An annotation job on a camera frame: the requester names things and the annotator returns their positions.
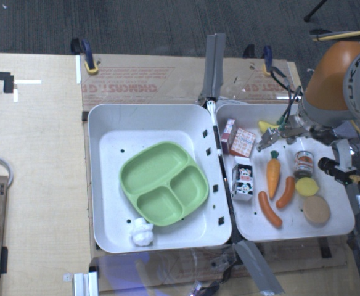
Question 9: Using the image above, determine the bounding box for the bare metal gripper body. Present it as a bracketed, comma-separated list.
[279, 114, 311, 145]

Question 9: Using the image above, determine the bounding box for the yellow banana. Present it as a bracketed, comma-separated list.
[257, 120, 281, 134]

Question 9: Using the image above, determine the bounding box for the orange and white carton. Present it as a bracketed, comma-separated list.
[229, 127, 257, 158]

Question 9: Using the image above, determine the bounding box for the orange carrot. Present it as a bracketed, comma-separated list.
[266, 150, 282, 200]

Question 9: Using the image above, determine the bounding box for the small orange label can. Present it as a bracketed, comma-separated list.
[293, 150, 315, 179]

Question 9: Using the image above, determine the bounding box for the pink and white carton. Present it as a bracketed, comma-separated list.
[220, 118, 237, 154]

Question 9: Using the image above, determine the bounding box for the cow print milk carton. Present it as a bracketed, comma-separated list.
[231, 155, 255, 202]

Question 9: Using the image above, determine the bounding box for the orange sausage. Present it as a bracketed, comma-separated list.
[275, 176, 296, 210]
[257, 191, 284, 229]

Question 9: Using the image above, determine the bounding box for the yellow lemon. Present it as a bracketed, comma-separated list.
[294, 176, 320, 197]

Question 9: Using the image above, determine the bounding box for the tan round biscuit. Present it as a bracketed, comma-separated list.
[302, 195, 332, 226]

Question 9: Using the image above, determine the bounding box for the white plastic tray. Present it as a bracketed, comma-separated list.
[215, 103, 356, 243]
[87, 103, 233, 254]

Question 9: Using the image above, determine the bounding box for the green divided plate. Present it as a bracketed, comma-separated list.
[118, 141, 210, 228]

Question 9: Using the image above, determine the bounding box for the brown cardboard board red print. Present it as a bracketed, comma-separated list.
[81, 53, 349, 292]

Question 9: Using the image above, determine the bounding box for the white crumpled lump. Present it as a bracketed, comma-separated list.
[130, 216, 155, 247]

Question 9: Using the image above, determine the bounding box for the black cylinder on white bracket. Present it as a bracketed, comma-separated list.
[317, 138, 357, 186]

